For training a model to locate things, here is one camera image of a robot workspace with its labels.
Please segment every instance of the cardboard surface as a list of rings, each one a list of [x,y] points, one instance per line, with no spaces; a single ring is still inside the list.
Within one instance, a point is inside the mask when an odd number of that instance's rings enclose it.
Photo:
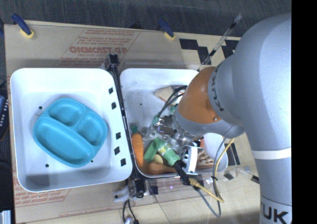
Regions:
[[[36,21],[27,23],[35,32],[32,39],[22,36],[16,25],[5,26],[8,83],[11,74],[24,67],[99,68],[108,53],[118,54],[120,70],[129,67],[197,69],[200,66],[198,51],[182,49],[179,39],[196,40],[200,47],[207,47],[210,52],[221,38],[175,33],[175,40],[170,41],[158,31]],[[216,66],[223,60],[224,54],[219,49],[211,63]],[[122,222],[123,202],[115,203],[112,192],[122,189],[124,181],[42,193],[24,190],[17,180],[13,130],[10,133],[15,219],[18,224]],[[257,175],[246,136],[238,137],[235,145],[241,167],[248,166],[250,173]],[[208,184],[210,177],[206,175],[203,179],[205,187],[212,189]],[[178,178],[161,178],[156,180],[156,185],[158,195],[133,199],[133,211],[140,223],[212,223],[216,219],[199,194],[190,186],[183,186]],[[246,218],[254,220],[259,215],[258,184],[238,175],[226,183],[219,181],[219,189],[225,203],[222,204],[224,217],[217,223],[252,223]],[[215,200],[210,196],[207,199],[216,207]]]

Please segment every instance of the yellow clamp tip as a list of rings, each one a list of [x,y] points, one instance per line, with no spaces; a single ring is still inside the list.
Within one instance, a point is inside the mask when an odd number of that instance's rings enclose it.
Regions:
[[[30,35],[28,35],[27,33],[25,33],[22,29],[20,29],[20,33],[21,33],[22,35],[24,35],[26,38],[32,38],[32,37],[34,36],[34,31],[33,31],[33,30],[31,30],[31,34],[30,34]]]
[[[171,37],[167,32],[164,33],[164,36],[171,41],[173,41],[175,39],[175,35],[173,37]]]

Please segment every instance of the blue plate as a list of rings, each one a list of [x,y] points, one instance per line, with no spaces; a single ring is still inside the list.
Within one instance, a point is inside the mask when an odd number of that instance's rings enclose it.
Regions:
[[[105,121],[86,105],[62,98],[52,103],[33,127],[35,142],[49,155],[71,167],[82,167],[106,140]]]

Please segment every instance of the white band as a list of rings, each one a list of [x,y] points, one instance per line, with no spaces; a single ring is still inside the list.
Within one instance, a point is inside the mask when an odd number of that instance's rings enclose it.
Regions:
[[[252,155],[254,159],[258,160],[276,160],[276,159],[283,159],[292,157],[292,147],[282,149],[282,150],[275,150],[275,151],[253,151]]]

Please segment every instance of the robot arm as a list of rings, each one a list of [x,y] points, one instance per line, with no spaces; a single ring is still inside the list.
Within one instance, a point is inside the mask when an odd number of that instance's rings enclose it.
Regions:
[[[202,70],[175,118],[191,135],[246,132],[260,178],[260,223],[292,222],[291,14],[256,24],[234,55]]]

